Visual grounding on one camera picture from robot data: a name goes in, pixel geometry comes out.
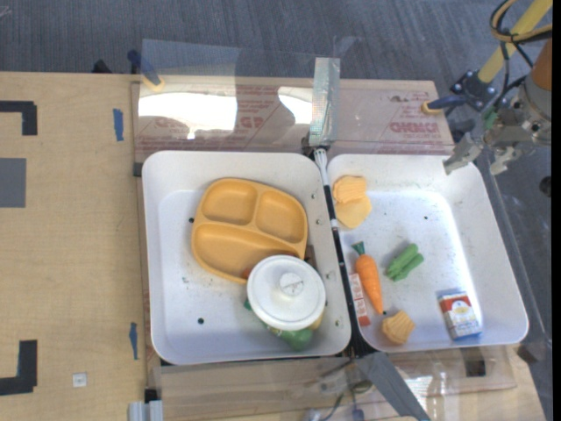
small white sticker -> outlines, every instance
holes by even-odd
[[[88,374],[87,373],[74,373],[72,375],[72,385],[76,387],[85,387],[88,385]]]

wooden surface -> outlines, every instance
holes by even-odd
[[[128,403],[143,399],[134,79],[0,73],[0,99],[33,100],[39,111],[39,135],[26,137],[18,114],[0,113],[0,157],[27,160],[25,208],[0,209],[0,378],[16,374],[20,340],[36,339],[39,349],[38,385],[29,394],[0,396],[2,421],[126,419]],[[116,139],[113,109],[124,114],[123,141]],[[542,419],[528,367],[510,356],[516,387],[428,398],[427,412],[435,420]],[[87,373],[87,386],[74,388],[74,373]],[[365,412],[395,415],[384,403],[366,404]]]

white lid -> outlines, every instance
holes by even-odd
[[[253,268],[247,281],[247,299],[266,325],[299,331],[322,315],[325,287],[320,275],[304,260],[276,255]]]

green bottle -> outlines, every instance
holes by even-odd
[[[248,310],[252,309],[248,300],[245,300],[244,307]],[[300,331],[282,331],[281,329],[276,329],[270,325],[266,325],[263,321],[261,321],[261,323],[273,335],[286,341],[295,351],[302,351],[305,349],[308,343],[312,340],[314,333],[311,329],[301,329]]]

black corner marker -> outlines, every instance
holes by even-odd
[[[0,378],[0,396],[32,393],[36,386],[37,340],[22,340],[19,342],[17,374]]]
[[[0,100],[0,112],[21,112],[21,135],[37,135],[37,106],[33,102]]]

